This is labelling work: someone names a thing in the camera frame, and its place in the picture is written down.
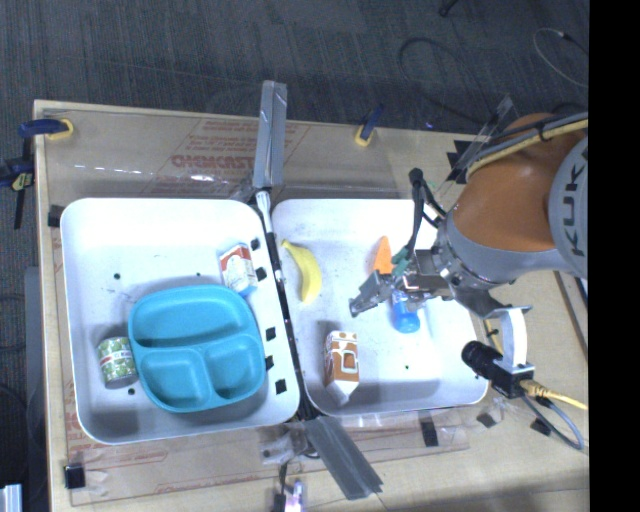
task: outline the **blue plate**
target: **blue plate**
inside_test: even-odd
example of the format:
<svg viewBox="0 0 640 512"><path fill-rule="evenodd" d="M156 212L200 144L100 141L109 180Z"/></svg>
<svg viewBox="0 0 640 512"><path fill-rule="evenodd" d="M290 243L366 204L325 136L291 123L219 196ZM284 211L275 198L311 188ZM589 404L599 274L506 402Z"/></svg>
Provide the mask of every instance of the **blue plate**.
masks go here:
<svg viewBox="0 0 640 512"><path fill-rule="evenodd" d="M196 412L256 393L266 369L253 312L221 285L173 288L140 299L129 315L140 382L158 407Z"/></svg>

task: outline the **bottle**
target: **bottle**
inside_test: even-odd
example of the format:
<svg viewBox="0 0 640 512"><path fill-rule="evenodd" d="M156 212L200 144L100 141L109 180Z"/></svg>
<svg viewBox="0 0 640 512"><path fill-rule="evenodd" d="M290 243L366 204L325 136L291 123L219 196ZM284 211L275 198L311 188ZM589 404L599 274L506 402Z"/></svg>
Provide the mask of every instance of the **bottle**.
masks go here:
<svg viewBox="0 0 640 512"><path fill-rule="evenodd" d="M420 329L420 318L416 311L407 309L409 297L400 290L394 290L391 295L393 307L393 326L402 333L416 332Z"/></svg>

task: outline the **milk carton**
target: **milk carton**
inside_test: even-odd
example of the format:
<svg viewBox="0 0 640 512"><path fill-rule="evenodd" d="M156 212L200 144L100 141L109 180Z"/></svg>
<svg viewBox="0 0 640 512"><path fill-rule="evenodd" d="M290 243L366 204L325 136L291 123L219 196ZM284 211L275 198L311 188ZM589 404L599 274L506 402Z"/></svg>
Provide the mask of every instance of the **milk carton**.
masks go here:
<svg viewBox="0 0 640 512"><path fill-rule="evenodd" d="M325 340L324 385L339 405L349 401L360 383L356 333L332 331Z"/></svg>

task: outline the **banana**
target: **banana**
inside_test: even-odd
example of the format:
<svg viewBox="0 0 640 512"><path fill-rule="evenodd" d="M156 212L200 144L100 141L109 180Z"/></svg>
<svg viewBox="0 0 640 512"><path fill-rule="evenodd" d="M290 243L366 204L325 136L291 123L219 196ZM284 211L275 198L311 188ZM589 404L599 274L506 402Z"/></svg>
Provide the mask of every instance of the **banana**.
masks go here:
<svg viewBox="0 0 640 512"><path fill-rule="evenodd" d="M293 245L288 240L283 240L281 245L289 251L302 274L300 287L302 302L311 304L322 288L322 272L315 256L309 249Z"/></svg>

